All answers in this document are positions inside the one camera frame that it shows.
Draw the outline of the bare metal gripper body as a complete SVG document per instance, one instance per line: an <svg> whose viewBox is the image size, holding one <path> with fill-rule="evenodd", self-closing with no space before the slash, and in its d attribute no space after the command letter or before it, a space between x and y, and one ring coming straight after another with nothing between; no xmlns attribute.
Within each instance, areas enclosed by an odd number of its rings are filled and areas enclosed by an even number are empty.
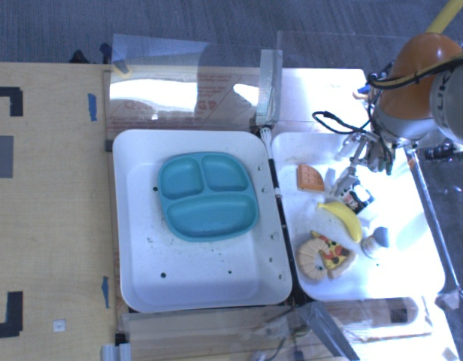
<svg viewBox="0 0 463 361"><path fill-rule="evenodd" d="M361 165L372 172L391 173L395 149L373 132L351 132L338 151L338 159L348 159L351 168Z"/></svg>

